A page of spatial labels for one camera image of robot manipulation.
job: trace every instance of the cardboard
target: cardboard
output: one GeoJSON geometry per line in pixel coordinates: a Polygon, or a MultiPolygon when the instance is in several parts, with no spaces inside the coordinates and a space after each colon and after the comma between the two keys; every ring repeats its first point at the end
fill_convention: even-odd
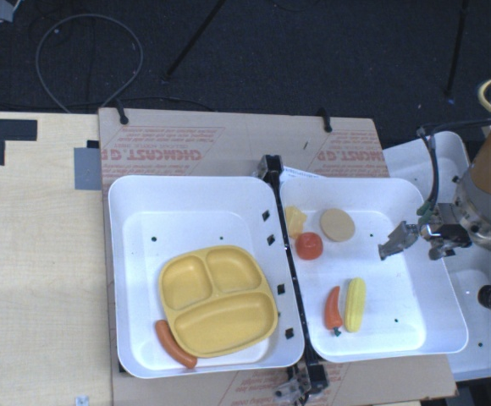
{"type": "MultiPolygon", "coordinates": [[[[327,177],[388,177],[373,121],[331,118],[333,131],[327,133],[323,120],[311,116],[136,109],[125,109],[125,114],[129,123],[122,125],[116,109],[99,110],[114,404],[278,404],[274,390],[285,382],[286,369],[152,380],[119,371],[108,189],[116,178],[128,174],[252,175],[268,154],[280,155],[287,167],[327,177]]],[[[324,366],[329,386],[307,404],[357,406],[456,393],[445,355],[324,366]]]]}

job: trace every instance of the yellow divided plate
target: yellow divided plate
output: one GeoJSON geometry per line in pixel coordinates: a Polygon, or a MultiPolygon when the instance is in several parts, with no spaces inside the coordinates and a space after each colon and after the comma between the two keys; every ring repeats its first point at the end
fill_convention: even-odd
{"type": "Polygon", "coordinates": [[[161,270],[159,293],[176,342],[199,358],[247,348],[269,337],[278,324],[261,267],[237,246],[174,257],[161,270]]]}

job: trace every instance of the red toy tomato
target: red toy tomato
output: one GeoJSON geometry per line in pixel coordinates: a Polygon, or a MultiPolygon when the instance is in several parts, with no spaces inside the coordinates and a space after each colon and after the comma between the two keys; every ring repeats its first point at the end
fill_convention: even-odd
{"type": "Polygon", "coordinates": [[[317,259],[323,253],[323,240],[314,232],[302,233],[296,238],[296,254],[305,261],[317,259]]]}

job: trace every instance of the light wood surface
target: light wood surface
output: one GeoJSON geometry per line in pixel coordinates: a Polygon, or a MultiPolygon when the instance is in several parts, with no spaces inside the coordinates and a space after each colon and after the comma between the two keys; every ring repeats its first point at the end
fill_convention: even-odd
{"type": "Polygon", "coordinates": [[[0,166],[0,405],[112,403],[101,191],[74,189],[96,115],[36,118],[0,166]]]}

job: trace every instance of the white tray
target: white tray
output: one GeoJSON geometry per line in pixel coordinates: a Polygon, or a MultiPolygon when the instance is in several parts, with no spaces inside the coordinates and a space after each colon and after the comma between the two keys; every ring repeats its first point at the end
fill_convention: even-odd
{"type": "Polygon", "coordinates": [[[428,258],[429,243],[381,261],[378,244],[403,220],[417,223],[420,191],[400,178],[292,178],[281,186],[284,206],[307,214],[304,231],[323,237],[324,252],[304,261],[291,249],[313,348],[328,361],[347,362],[419,354],[449,354],[467,343],[467,328],[443,259],[428,258]],[[319,226],[325,209],[350,214],[355,235],[346,242],[326,239],[319,226]],[[338,337],[324,327],[330,289],[340,285],[339,307],[353,277],[367,285],[361,330],[338,337]]]}
{"type": "Polygon", "coordinates": [[[287,367],[300,359],[304,337],[278,210],[272,189],[261,179],[126,176],[111,186],[108,204],[118,355],[131,375],[156,378],[287,367]],[[157,280],[173,257],[214,245],[237,245],[256,258],[272,289],[279,321],[260,343],[198,359],[196,368],[188,370],[170,358],[157,339],[154,323],[165,319],[157,280]],[[284,293],[278,293],[278,285],[284,286],[284,293]]]}

